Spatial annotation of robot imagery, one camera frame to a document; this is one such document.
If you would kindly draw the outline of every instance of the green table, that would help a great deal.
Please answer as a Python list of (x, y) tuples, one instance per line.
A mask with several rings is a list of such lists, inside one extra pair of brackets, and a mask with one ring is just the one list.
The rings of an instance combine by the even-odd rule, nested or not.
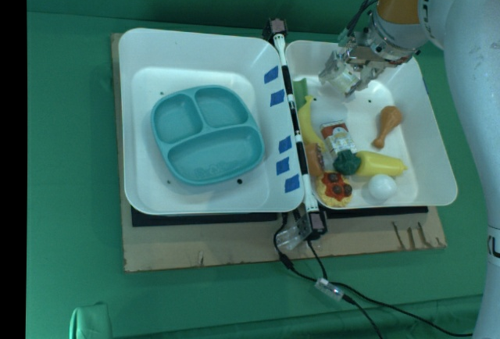
[[(72, 311), (104, 302), (114, 337), (375, 337), (280, 263), (123, 272), (110, 36), (134, 27), (258, 37), (260, 30), (29, 12), (26, 337), (68, 337)], [(298, 39), (335, 41), (325, 34)], [(329, 258), (330, 280), (454, 332), (473, 329), (486, 270), (486, 210), (441, 51), (418, 56), (459, 195), (439, 208), (448, 247)], [(313, 260), (297, 262), (319, 276)], [(386, 337), (444, 337), (362, 302)]]

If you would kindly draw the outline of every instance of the tray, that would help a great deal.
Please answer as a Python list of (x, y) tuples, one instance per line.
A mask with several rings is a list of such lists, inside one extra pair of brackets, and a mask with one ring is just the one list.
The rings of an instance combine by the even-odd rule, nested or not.
[(252, 114), (226, 87), (193, 87), (159, 99), (151, 125), (166, 165), (186, 184), (229, 180), (255, 168), (264, 156)]
[[(397, 193), (383, 202), (370, 195), (369, 177), (350, 176), (353, 196), (345, 209), (452, 203), (457, 195), (455, 176), (417, 61), (411, 59), (394, 69), (387, 68), (366, 89), (346, 98), (318, 79), (333, 50), (338, 50), (333, 43), (295, 41), (285, 52), (292, 80), (305, 79), (308, 93), (316, 99), (311, 108), (316, 134), (320, 136), (322, 123), (344, 120), (358, 151), (396, 157), (408, 167), (395, 178)], [(386, 105), (396, 105), (403, 121), (386, 137), (383, 149), (378, 150), (371, 142), (378, 133), (380, 111)]]
[[(253, 37), (137, 28), (119, 42), (123, 188), (150, 215), (286, 212), (304, 198), (293, 124), (280, 71), (268, 42)], [(218, 85), (245, 103), (262, 135), (255, 168), (224, 182), (178, 180), (155, 143), (151, 111), (177, 91)]]

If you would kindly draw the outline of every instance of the toy pizza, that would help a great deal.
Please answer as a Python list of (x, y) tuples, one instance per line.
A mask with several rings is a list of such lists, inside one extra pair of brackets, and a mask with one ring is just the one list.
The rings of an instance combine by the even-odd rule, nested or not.
[(345, 207), (352, 199), (352, 186), (342, 174), (325, 171), (316, 178), (316, 193), (326, 206)]

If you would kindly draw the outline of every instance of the blue tape square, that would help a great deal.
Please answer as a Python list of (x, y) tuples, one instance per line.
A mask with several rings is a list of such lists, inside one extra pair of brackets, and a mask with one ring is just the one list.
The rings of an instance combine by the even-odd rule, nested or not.
[(284, 182), (284, 193), (288, 193), (298, 189), (300, 187), (300, 180), (298, 174), (294, 175), (292, 178), (288, 178)]
[(291, 149), (291, 137), (287, 136), (285, 139), (281, 140), (278, 149), (280, 153), (286, 152)]
[(279, 103), (283, 103), (283, 100), (284, 100), (284, 89), (281, 89), (278, 92), (271, 93), (270, 106), (273, 107), (274, 105), (277, 105)]
[(276, 175), (280, 175), (281, 173), (286, 173), (290, 170), (290, 158), (282, 159), (276, 163)]
[(267, 84), (276, 78), (278, 78), (278, 66), (275, 66), (264, 74), (264, 84)]

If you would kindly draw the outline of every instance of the white egg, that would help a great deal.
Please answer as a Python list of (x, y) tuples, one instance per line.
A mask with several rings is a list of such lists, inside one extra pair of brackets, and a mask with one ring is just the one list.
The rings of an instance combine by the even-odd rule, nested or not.
[(370, 178), (368, 182), (368, 192), (376, 200), (387, 200), (394, 196), (398, 190), (398, 185), (395, 180), (385, 174), (379, 173)]

